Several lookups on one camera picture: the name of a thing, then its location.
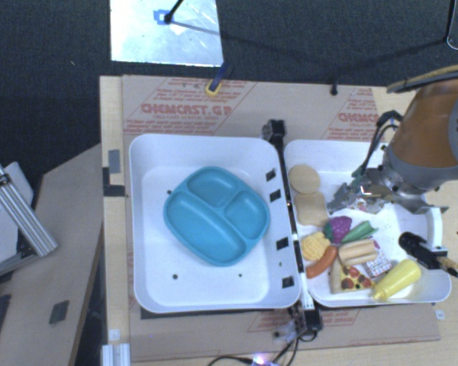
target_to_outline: toy mustard bottle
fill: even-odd
[[[386,300],[400,290],[413,284],[421,277],[421,269],[411,259],[399,262],[383,279],[375,285],[376,300]]]

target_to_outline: white tray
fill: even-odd
[[[351,181],[351,173],[363,162],[368,148],[368,143],[296,140],[290,142],[285,148],[285,162],[288,170],[297,164],[307,164],[315,169],[321,177],[319,191],[324,195],[326,202],[330,202],[337,189],[344,182]],[[381,162],[382,151],[379,150],[370,159],[369,166],[374,167]],[[397,204],[390,204],[378,214],[343,209],[334,213],[332,217],[343,215],[353,219],[352,228],[365,220],[369,220],[373,227],[379,228],[373,238],[380,244],[385,256],[392,264],[406,257],[410,258],[398,245],[398,238],[403,232],[412,232],[423,239],[432,233],[436,240],[442,240],[442,221],[439,209],[429,210],[425,215],[414,215]],[[297,225],[299,237],[320,229],[316,226]],[[332,294],[329,288],[328,271],[308,280],[311,296],[326,307],[439,302],[446,299],[451,290],[450,276],[446,272],[427,270],[421,266],[422,276],[418,282],[398,292],[387,301],[377,301],[372,298],[372,290]]]
[[[134,293],[154,313],[273,309],[300,294],[289,215],[275,149],[257,138],[146,134],[129,151],[134,241]],[[163,205],[187,176],[205,166],[236,175],[268,205],[269,228],[240,262],[217,267],[189,251],[168,229]],[[268,172],[276,177],[266,180]],[[280,190],[281,198],[270,201]],[[279,240],[288,246],[277,249]]]

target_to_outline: cardboard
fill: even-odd
[[[290,140],[364,140],[374,130],[379,88],[224,81],[208,97],[208,80],[125,76],[121,80],[124,181],[129,191],[128,147],[142,133],[259,136],[269,119],[283,119]],[[410,95],[393,108],[405,109]],[[130,201],[125,201],[132,361],[274,352],[285,343],[274,336],[290,320],[287,310],[151,315],[132,292]],[[334,348],[440,338],[430,304],[324,310],[324,329],[301,348]]]

